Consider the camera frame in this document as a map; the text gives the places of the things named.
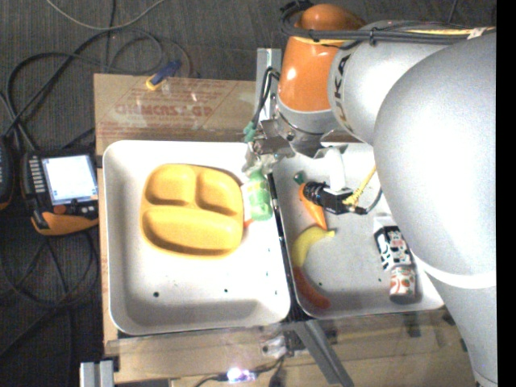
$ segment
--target banana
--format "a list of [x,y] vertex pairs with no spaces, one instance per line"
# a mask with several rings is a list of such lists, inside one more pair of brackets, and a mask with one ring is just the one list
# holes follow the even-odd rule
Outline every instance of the banana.
[[292,265],[294,267],[302,267],[310,247],[320,239],[334,235],[335,231],[326,231],[319,225],[306,228],[293,242],[292,251],[290,253]]

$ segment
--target cardboard box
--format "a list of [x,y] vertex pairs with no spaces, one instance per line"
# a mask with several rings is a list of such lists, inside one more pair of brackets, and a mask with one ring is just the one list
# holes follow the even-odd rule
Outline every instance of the cardboard box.
[[121,139],[243,139],[255,111],[254,81],[170,77],[157,90],[147,77],[94,75],[97,154]]

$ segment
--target yellow plate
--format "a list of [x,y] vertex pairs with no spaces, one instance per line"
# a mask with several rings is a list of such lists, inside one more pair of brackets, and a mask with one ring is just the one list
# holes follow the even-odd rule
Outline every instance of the yellow plate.
[[243,234],[243,200],[235,178],[218,169],[164,164],[148,176],[139,226],[153,246],[191,256],[225,256]]

